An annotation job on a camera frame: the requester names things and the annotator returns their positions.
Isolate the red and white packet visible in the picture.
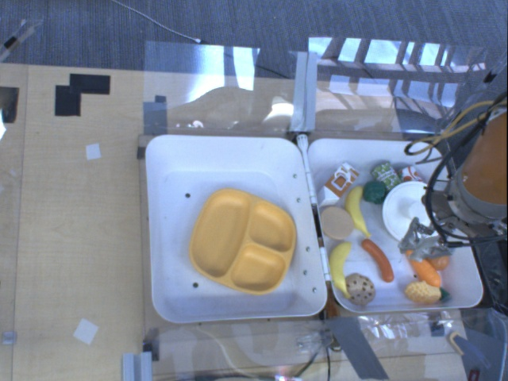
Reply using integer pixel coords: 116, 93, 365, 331
398, 165, 426, 184

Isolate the brown dotted cookie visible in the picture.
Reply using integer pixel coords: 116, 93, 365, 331
344, 272, 377, 307

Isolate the orange carrot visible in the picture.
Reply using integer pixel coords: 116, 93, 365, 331
405, 249, 443, 289

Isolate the yellow corn cob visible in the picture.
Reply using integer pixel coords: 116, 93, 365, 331
403, 279, 452, 306

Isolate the orange and white carton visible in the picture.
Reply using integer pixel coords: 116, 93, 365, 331
321, 161, 360, 205

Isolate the orange sausage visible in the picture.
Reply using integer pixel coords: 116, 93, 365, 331
360, 238, 395, 284

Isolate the tan round biscuit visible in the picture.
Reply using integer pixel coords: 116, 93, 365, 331
319, 206, 356, 241

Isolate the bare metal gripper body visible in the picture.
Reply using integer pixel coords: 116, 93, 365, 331
422, 188, 502, 247

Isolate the white plastic tray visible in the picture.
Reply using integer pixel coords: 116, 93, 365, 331
144, 134, 329, 325
307, 137, 485, 314

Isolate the green broccoli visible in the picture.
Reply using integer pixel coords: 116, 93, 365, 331
362, 179, 388, 206

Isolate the white bowl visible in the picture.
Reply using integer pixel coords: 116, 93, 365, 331
381, 180, 438, 242

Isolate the green patterned can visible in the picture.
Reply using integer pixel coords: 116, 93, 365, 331
370, 161, 402, 192

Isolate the yellow divided plate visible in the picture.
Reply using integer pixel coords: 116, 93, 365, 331
188, 187, 298, 296

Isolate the yellow banana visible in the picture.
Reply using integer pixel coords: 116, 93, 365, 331
344, 185, 372, 240
328, 241, 354, 301

